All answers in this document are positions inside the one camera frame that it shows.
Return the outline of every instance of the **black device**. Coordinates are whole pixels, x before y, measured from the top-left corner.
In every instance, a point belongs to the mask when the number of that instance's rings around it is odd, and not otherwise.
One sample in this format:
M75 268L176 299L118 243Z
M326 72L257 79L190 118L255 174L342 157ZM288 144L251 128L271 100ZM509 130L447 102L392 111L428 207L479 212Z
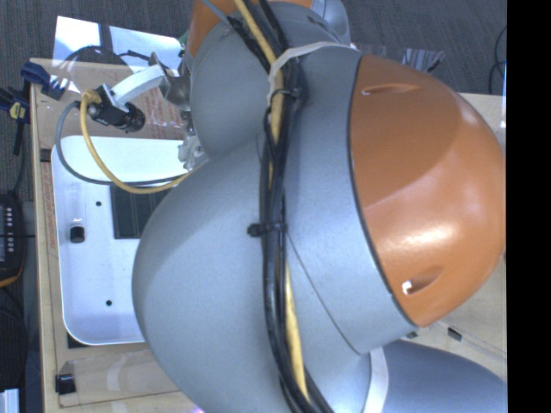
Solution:
M25 256L25 225L17 200L0 194L0 287L15 281Z

